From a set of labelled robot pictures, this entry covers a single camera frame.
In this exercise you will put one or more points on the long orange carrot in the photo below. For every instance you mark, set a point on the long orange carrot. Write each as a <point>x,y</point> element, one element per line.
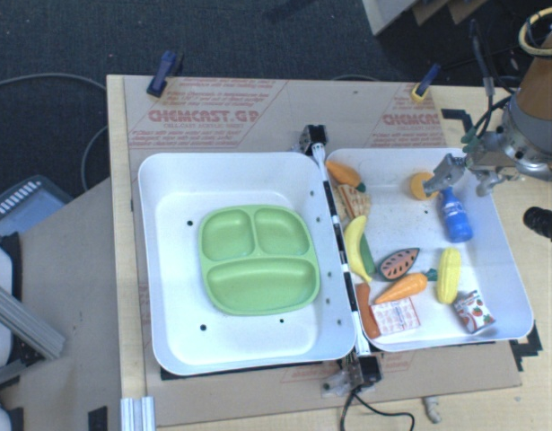
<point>403,287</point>

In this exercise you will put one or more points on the stubby orange carrot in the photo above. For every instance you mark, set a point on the stubby orange carrot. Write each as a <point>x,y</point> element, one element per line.
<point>343,173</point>

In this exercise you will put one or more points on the orange and white packet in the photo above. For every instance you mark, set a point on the orange and white packet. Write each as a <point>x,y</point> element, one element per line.
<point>394,317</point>

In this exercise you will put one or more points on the yellow banana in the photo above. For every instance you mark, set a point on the yellow banana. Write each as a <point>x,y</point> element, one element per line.
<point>355,245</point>

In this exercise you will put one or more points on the yellow corn cob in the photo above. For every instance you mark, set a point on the yellow corn cob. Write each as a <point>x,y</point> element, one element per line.
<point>449,276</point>

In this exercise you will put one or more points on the orange sausage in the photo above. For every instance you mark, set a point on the orange sausage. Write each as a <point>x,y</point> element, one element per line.
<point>364,303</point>

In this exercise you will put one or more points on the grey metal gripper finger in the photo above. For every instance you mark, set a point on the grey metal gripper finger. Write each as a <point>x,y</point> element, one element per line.
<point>450,164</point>
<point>439,184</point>

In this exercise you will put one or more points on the brown cardboard board red print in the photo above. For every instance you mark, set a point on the brown cardboard board red print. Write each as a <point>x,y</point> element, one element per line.
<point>266,106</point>

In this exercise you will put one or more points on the thin black and white rod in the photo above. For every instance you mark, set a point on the thin black and white rod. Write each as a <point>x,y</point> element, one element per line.
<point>335,216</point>

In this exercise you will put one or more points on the green divided plate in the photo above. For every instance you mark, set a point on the green divided plate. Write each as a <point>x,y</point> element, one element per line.
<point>257,281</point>

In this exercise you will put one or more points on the blue bottle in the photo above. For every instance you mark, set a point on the blue bottle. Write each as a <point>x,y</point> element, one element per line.
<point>456,220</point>

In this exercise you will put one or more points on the tan waffle biscuit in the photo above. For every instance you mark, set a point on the tan waffle biscuit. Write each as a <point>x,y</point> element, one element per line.
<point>356,200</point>

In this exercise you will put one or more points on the black cylinder on white bracket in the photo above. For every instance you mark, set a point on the black cylinder on white bracket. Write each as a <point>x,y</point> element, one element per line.
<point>539,220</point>

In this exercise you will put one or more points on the yellow orange round slice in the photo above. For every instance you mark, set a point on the yellow orange round slice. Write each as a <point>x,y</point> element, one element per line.
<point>417,187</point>

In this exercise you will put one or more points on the white plastic tray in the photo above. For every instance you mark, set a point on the white plastic tray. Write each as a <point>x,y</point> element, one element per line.
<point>177,276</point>
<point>405,227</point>

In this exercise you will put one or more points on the watermelon slice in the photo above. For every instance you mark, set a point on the watermelon slice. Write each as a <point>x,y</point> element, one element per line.
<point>399,264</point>

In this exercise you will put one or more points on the red and white carton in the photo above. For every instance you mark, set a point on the red and white carton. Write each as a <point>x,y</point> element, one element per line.
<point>473,312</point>

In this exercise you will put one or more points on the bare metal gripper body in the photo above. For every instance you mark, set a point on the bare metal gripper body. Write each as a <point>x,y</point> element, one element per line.
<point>491,157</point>

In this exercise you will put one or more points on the green pea pod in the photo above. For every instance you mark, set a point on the green pea pod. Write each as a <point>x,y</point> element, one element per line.
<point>369,258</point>

